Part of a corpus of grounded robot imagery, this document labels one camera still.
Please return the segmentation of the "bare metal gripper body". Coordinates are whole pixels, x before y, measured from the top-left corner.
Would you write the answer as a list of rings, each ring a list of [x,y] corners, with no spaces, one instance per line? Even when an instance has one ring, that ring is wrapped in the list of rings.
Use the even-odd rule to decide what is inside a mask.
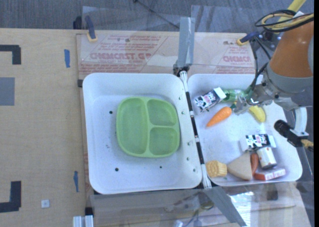
[[[258,106],[276,103],[287,111],[298,108],[299,105],[292,100],[292,96],[303,92],[305,82],[303,80],[288,80],[275,84],[271,80],[262,80],[260,83],[252,82],[249,86],[247,96],[259,97]]]

